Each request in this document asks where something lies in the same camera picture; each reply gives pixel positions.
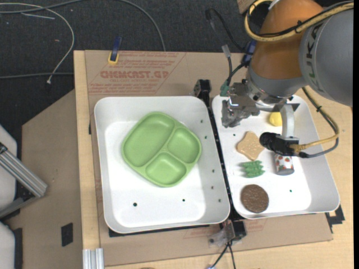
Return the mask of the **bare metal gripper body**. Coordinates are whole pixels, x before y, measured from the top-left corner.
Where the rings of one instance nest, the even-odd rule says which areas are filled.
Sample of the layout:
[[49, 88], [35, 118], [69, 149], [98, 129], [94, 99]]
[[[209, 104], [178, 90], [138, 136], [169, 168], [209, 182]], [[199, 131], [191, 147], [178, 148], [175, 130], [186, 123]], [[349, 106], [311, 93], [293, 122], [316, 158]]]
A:
[[230, 115], [259, 115], [260, 111], [270, 111], [270, 106], [255, 101], [247, 92], [247, 86], [242, 83], [234, 83], [228, 92], [229, 99], [226, 108]]

